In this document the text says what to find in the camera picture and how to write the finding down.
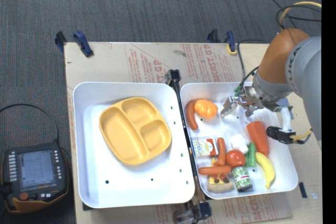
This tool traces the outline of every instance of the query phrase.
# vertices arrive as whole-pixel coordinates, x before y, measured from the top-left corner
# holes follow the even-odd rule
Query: yellow banana
[[[261,165],[262,169],[264,170],[266,188],[270,188],[270,185],[275,178],[275,171],[271,161],[261,152],[256,152],[256,161],[258,164]]]

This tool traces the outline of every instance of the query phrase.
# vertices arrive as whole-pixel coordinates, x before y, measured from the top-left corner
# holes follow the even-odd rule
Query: yellow plate
[[[142,97],[127,98],[106,108],[100,114],[99,128],[114,155],[129,165],[152,159],[172,141],[160,112]]]

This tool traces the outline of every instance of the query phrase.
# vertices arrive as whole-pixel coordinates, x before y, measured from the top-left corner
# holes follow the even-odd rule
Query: green can
[[[238,191],[245,191],[253,187],[251,178],[248,175],[248,171],[245,166],[238,166],[233,168],[232,176]]]

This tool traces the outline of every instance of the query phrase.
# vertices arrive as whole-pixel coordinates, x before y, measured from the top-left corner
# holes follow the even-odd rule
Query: orange pumpkin
[[[199,99],[195,103],[195,111],[200,116],[211,119],[217,115],[218,107],[209,100]]]

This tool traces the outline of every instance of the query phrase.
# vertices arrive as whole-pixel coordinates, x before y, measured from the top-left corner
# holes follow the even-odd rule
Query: red tomato
[[[246,163],[245,155],[239,150],[231,150],[226,153],[226,163],[232,169],[238,166],[244,166]]]

